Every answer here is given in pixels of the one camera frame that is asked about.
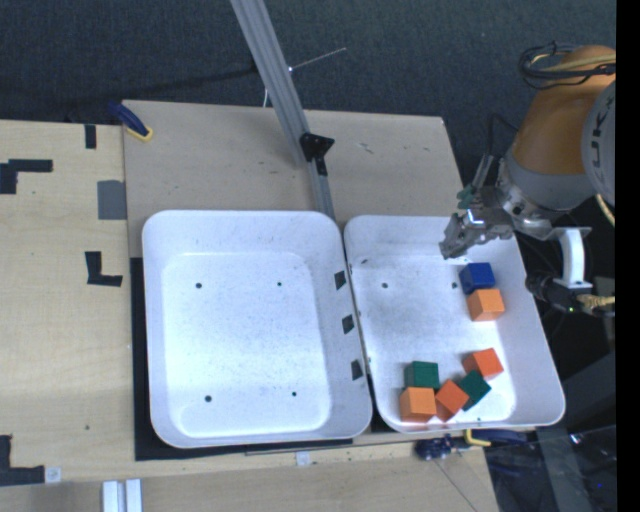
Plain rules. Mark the pale wood board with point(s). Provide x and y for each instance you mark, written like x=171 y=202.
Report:
x=225 y=160

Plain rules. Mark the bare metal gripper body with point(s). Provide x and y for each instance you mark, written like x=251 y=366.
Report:
x=500 y=220

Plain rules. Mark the blue cube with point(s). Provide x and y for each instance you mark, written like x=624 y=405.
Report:
x=476 y=277

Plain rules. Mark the green cube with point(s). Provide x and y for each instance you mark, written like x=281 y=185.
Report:
x=475 y=388
x=422 y=374

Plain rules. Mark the orange cube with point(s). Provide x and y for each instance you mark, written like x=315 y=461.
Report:
x=486 y=304
x=484 y=362
x=451 y=398
x=417 y=404

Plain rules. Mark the black cylinder on white bracket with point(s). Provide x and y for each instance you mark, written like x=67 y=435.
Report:
x=571 y=260

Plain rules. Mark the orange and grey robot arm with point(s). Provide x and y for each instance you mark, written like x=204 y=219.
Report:
x=550 y=130

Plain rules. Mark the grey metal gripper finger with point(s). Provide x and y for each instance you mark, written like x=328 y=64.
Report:
x=465 y=241
x=449 y=239

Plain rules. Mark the white plastic tray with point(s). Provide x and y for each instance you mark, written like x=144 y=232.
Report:
x=240 y=340
x=415 y=320

